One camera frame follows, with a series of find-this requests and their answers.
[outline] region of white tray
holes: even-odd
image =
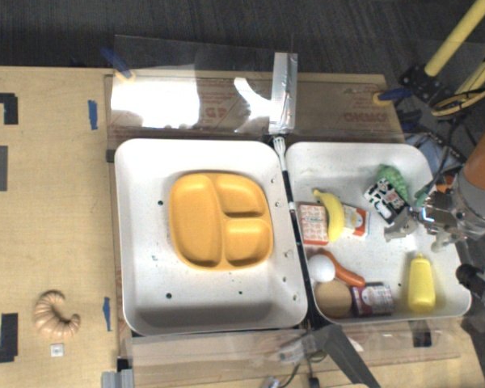
[[[276,153],[253,141],[135,139],[115,155],[124,316],[141,335],[298,325],[306,291]],[[274,247],[233,272],[190,268],[168,228],[169,191],[182,175],[228,171],[253,179],[268,200]]]
[[[391,316],[342,318],[340,324],[377,323],[422,318],[458,317],[470,307],[470,293],[461,286],[455,270],[460,264],[454,247],[441,253],[430,250],[434,236],[419,226],[406,238],[386,242],[386,222],[363,197],[363,192],[376,182],[380,164],[396,167],[413,194],[431,178],[426,158],[415,147],[404,144],[357,144],[299,142],[288,148],[286,162],[295,201],[316,202],[312,190],[332,192],[348,205],[371,213],[370,235],[365,240],[341,237],[329,243],[337,260],[348,270],[363,276],[367,282],[383,282],[391,287],[395,311]],[[306,247],[310,257],[319,247]],[[432,264],[436,287],[436,308],[430,314],[414,314],[407,308],[407,281],[410,260],[421,252]]]

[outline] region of small can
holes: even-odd
[[[357,317],[385,316],[394,311],[394,298],[388,285],[352,287],[352,310]]]

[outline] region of wooden board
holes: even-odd
[[[19,355],[0,364],[0,386],[100,386],[116,367],[116,288],[103,76],[106,70],[0,67],[0,92],[19,98],[19,124],[3,124],[8,185],[0,192],[0,315],[19,315]],[[88,100],[98,105],[91,130]],[[81,316],[63,357],[36,333],[32,310],[49,289],[62,313]],[[112,308],[112,331],[103,316]]]

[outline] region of metal bracket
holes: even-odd
[[[135,381],[132,369],[123,369],[119,373],[103,372],[100,378],[101,388],[134,388]]]
[[[115,162],[116,150],[106,150],[106,162],[113,164]]]
[[[427,105],[434,105],[453,94],[442,82],[427,75],[423,65],[410,68],[401,75],[399,83]]]
[[[429,348],[432,346],[431,331],[425,320],[408,321],[413,335],[414,348]]]
[[[385,227],[385,239],[388,243],[392,238],[403,238],[417,229],[417,222],[411,215],[410,209],[405,207],[403,211],[395,218],[390,227]]]
[[[270,134],[288,133],[294,128],[297,100],[298,56],[296,53],[275,53],[272,80]]]

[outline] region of plastic food item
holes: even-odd
[[[365,238],[370,231],[370,213],[363,209],[343,204],[345,213],[344,233]]]
[[[407,304],[411,311],[428,313],[435,308],[436,295],[431,264],[421,254],[410,263]]]
[[[314,255],[307,262],[309,276],[319,283],[331,281],[335,277],[335,267],[332,261],[325,255]]]
[[[329,236],[329,242],[335,242],[338,237],[343,233],[345,226],[345,214],[343,211],[343,205],[340,199],[330,192],[320,192],[314,190],[313,194],[323,202],[325,209],[329,213],[329,225],[327,228],[327,234]]]
[[[40,296],[34,308],[34,324],[41,335],[65,340],[77,333],[81,325],[79,316],[74,314],[72,318],[65,319],[56,310],[64,301],[63,294],[56,290],[50,290]]]
[[[350,289],[338,280],[318,283],[314,288],[314,299],[328,318],[342,318],[352,308]]]
[[[352,287],[352,308],[357,317],[383,316],[394,311],[390,286],[367,285]]]
[[[395,167],[387,165],[379,166],[379,172],[377,173],[377,180],[385,178],[388,182],[394,186],[395,191],[403,198],[404,201],[408,201],[407,185],[404,181],[400,171]]]
[[[178,179],[171,188],[169,224],[175,252],[191,268],[249,268],[273,249],[264,192],[241,175],[196,173]]]
[[[336,270],[336,277],[338,279],[344,281],[350,286],[360,287],[366,285],[365,279],[363,279],[363,277],[357,275],[356,273],[352,273],[344,268],[340,263],[338,263],[338,260],[336,260],[336,257],[334,257],[332,253],[330,253],[329,251],[324,251],[323,254],[331,259]]]
[[[386,178],[381,178],[370,187],[364,197],[388,223],[393,223],[395,218],[408,207],[407,202]]]
[[[325,207],[314,204],[300,204],[298,206],[298,218],[304,244],[326,246],[329,243]]]

